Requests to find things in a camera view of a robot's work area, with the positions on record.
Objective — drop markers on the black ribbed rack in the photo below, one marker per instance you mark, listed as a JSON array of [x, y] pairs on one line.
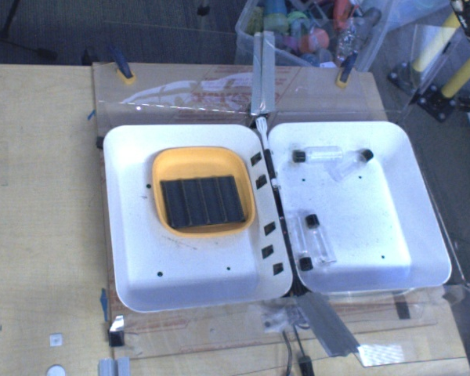
[[203, 202]]

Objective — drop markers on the yellow bowl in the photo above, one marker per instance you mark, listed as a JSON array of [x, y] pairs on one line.
[[196, 163]]

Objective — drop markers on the white plastic tray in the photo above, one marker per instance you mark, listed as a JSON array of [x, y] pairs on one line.
[[196, 272], [360, 225]]

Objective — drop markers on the clear plastic storage bin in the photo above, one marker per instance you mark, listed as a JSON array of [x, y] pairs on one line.
[[297, 18]]

